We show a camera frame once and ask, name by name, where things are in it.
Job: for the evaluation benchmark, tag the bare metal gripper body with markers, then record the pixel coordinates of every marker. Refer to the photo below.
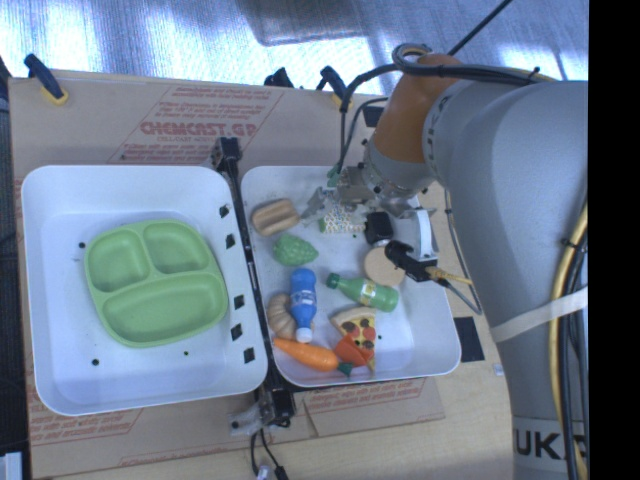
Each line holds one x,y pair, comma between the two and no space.
357,185

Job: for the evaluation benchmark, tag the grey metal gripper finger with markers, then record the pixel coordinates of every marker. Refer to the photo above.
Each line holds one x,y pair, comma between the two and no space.
315,200

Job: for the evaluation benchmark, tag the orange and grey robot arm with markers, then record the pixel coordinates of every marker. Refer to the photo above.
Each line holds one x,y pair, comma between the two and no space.
505,208

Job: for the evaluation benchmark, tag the white packet with coloured dots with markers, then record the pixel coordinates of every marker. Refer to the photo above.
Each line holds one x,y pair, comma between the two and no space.
342,222

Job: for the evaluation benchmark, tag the tan bread bun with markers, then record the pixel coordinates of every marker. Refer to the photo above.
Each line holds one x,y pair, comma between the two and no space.
275,217

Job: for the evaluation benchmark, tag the green grapes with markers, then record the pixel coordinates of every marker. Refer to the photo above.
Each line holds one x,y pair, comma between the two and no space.
294,251

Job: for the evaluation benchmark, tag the tan round biscuit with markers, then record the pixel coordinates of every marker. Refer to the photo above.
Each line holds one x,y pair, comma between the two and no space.
380,270

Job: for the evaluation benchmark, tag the thin black rod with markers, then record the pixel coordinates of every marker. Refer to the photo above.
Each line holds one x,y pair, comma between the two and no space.
250,268

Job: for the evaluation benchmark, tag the blue bottle white cap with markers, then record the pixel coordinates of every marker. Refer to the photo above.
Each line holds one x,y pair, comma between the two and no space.
303,298

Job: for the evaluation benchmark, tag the green bottle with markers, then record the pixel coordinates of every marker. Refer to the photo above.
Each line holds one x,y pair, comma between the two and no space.
372,294

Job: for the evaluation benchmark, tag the tan croissant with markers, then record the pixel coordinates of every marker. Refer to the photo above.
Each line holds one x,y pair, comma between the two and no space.
279,318

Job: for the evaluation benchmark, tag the pizza slice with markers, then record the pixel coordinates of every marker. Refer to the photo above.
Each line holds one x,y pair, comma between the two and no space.
357,320

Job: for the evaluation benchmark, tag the orange red wedge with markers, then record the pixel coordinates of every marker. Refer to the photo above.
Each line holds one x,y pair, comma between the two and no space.
352,350

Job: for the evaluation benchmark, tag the orange carrot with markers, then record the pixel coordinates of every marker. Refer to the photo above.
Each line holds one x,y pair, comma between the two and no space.
310,355

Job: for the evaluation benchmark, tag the white plastic tray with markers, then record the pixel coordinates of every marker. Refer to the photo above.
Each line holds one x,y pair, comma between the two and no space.
425,328
65,268

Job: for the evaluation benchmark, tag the green divided plate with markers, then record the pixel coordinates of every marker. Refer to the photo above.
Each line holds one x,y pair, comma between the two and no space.
160,293

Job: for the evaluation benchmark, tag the brown cardboard board red print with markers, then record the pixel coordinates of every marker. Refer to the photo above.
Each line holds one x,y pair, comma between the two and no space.
125,123

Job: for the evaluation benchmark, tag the black cylinder on white bracket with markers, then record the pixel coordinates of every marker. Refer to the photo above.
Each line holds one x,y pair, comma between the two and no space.
422,233

